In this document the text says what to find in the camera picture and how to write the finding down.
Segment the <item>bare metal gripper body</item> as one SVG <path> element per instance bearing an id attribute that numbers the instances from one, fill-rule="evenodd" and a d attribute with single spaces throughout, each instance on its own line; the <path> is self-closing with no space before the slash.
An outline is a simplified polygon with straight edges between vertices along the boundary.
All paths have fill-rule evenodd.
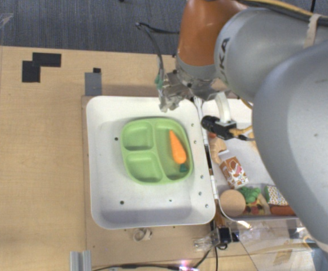
<path id="1" fill-rule="evenodd" d="M 204 80 L 192 76 L 185 71 L 175 69 L 164 75 L 164 81 L 161 89 L 163 96 L 191 98 L 213 98 L 218 90 L 213 87 L 213 80 Z"/>

